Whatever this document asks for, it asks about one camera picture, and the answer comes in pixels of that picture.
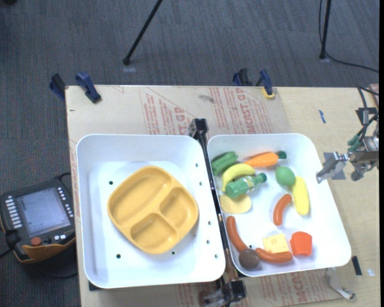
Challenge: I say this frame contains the yellow divided plate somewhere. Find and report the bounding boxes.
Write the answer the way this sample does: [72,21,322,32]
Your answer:
[107,166,200,255]

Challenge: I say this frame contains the thin black and white rod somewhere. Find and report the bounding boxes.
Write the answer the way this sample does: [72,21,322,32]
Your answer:
[196,129,239,283]

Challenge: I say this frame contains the brown cardboard board red print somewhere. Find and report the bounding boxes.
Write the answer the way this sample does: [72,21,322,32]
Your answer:
[65,84,356,307]

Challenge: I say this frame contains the white plastic tray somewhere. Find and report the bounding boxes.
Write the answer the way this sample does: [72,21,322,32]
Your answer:
[76,134,227,290]
[206,132,353,278]

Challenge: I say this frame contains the black tripod leg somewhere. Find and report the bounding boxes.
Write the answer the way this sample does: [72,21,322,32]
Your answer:
[122,0,172,66]
[318,0,335,60]

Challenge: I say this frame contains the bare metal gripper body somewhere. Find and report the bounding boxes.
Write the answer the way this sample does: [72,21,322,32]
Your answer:
[348,136,380,173]

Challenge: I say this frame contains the orange sausage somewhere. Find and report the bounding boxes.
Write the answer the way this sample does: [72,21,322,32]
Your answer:
[254,247,294,265]
[273,193,293,226]
[225,216,250,254]

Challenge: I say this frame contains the yellow banana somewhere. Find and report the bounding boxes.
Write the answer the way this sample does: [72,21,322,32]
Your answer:
[221,162,256,193]

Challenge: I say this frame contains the yellow corn cob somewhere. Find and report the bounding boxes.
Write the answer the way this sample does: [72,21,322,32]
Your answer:
[291,176,310,216]

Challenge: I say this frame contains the brown ball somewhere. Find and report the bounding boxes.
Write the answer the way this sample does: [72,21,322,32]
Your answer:
[238,248,261,271]

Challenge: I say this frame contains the green lime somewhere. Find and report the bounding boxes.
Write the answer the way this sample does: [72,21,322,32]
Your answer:
[275,166,296,187]

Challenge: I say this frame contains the yellow round crisp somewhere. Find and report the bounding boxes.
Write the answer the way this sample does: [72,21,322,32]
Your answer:
[218,194,253,215]

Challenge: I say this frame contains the black block with thin wires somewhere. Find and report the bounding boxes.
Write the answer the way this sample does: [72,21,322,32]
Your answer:
[185,118,209,140]
[222,278,248,304]

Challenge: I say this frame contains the orange carrot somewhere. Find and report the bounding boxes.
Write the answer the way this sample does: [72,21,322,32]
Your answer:
[243,150,287,168]

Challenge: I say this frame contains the green bottle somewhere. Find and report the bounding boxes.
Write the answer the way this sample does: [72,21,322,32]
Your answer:
[225,172,268,200]

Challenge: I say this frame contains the yellow cheese wedge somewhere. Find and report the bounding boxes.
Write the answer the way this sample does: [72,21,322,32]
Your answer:
[261,233,291,254]

